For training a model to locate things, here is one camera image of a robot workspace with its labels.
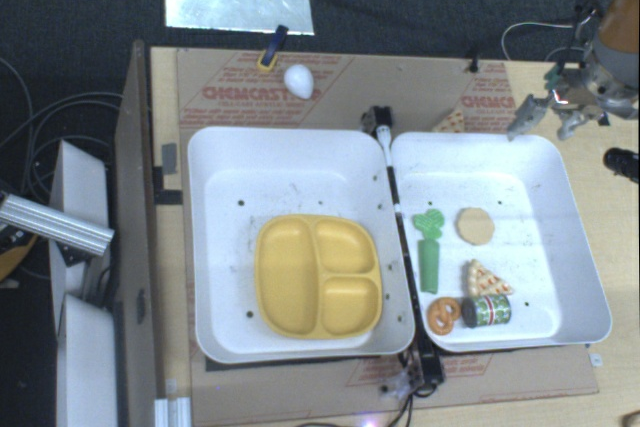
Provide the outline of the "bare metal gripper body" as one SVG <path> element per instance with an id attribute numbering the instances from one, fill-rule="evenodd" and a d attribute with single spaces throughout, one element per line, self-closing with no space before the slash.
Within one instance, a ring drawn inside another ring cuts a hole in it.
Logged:
<path id="1" fill-rule="evenodd" d="M 637 87 L 626 85 L 608 73 L 564 70 L 550 90 L 557 106 L 595 116 L 603 112 L 621 119 L 637 119 Z"/>

